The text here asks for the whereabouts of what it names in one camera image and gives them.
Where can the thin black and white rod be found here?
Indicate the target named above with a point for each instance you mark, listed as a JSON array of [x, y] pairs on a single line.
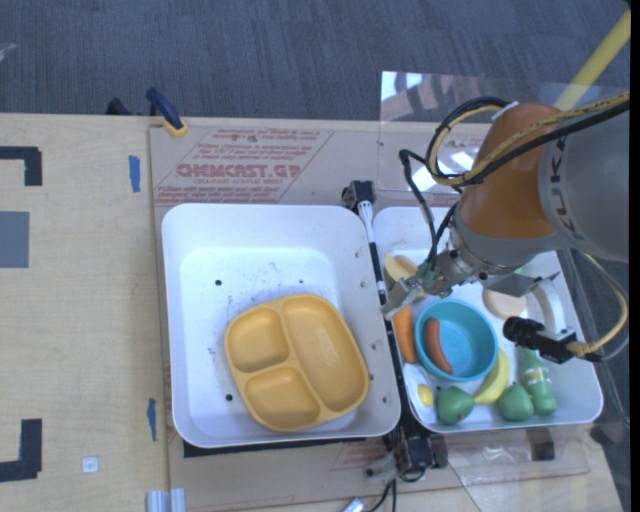
[[371, 235]]

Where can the yellow fruit slice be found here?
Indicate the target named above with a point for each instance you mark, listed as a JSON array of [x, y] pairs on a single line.
[[397, 267]]

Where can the green bottle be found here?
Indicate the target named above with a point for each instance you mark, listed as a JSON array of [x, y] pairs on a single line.
[[539, 385]]

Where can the yellow banana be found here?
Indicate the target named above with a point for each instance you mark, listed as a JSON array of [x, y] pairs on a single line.
[[496, 385]]

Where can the red sausage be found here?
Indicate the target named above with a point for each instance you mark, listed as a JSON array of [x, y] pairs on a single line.
[[436, 345]]

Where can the brown cardboard board red print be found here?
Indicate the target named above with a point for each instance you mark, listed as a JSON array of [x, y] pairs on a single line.
[[240, 170]]

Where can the beige round biscuit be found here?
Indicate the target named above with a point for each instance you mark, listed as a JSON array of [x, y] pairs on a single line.
[[502, 305]]

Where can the white fried egg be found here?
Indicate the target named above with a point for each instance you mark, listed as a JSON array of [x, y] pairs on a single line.
[[416, 382]]

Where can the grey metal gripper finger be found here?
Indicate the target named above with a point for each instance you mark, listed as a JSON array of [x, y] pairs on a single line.
[[397, 307], [407, 288]]

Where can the yellow divided plate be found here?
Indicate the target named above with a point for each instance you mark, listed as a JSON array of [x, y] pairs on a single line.
[[310, 350]]

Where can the black cylinder on white bracket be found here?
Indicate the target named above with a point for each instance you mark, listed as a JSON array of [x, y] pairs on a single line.
[[550, 342]]

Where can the blue bowl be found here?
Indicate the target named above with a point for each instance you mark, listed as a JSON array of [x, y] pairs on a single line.
[[470, 345]]

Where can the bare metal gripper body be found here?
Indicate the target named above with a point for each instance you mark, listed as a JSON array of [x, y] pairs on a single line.
[[460, 272]]

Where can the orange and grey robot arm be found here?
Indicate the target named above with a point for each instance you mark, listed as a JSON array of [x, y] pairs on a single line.
[[510, 200]]

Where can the white plastic tray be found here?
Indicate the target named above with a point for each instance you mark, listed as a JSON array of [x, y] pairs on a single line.
[[260, 250], [570, 390]]

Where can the green pear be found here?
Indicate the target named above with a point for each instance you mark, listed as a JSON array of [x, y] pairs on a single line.
[[452, 406], [515, 402]]

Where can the orange carrot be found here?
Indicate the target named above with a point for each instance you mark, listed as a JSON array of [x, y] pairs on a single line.
[[406, 335]]

